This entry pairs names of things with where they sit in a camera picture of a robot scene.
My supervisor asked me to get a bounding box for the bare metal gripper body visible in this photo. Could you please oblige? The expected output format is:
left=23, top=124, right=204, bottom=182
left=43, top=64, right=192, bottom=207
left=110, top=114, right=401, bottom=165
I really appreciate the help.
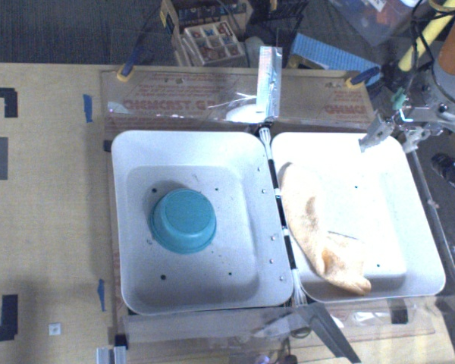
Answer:
left=392, top=85, right=455, bottom=136

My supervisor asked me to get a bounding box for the tan cloth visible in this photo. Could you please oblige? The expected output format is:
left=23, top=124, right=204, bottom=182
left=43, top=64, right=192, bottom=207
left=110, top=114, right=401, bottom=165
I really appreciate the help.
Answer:
left=278, top=161, right=373, bottom=297

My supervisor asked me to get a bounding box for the thin black and white rod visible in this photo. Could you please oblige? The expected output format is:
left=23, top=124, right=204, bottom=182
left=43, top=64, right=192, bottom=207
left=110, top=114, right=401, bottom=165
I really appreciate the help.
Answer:
left=257, top=125, right=309, bottom=307

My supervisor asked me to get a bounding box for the teal bowl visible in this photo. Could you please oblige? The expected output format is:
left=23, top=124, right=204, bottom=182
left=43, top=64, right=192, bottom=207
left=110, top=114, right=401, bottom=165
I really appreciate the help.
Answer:
left=148, top=187, right=218, bottom=256

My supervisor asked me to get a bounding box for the black cylinder on white bracket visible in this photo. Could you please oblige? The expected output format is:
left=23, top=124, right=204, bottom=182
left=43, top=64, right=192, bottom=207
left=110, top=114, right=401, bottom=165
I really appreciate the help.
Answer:
left=430, top=152, right=455, bottom=191

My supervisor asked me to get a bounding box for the white plastic tray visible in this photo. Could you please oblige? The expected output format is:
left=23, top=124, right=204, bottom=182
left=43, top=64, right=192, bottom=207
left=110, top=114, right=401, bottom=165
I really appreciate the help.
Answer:
left=110, top=129, right=295, bottom=316
left=270, top=131, right=447, bottom=305

